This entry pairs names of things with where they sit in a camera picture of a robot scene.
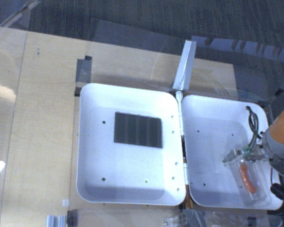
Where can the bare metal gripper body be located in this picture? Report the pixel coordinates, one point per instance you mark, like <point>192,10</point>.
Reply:
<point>257,154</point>

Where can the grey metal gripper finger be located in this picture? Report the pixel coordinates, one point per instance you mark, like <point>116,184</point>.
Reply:
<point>233,155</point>

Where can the white plastic tray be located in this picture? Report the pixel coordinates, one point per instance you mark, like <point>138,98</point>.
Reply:
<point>126,169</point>
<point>213,153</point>

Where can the orange sausage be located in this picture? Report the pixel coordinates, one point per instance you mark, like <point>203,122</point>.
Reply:
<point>246,178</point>

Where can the dark grey ribbed rectangular pad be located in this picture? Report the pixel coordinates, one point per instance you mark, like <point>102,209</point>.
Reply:
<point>137,130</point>

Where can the black cylinder on white bracket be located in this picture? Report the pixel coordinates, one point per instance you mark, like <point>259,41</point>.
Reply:
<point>279,190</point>

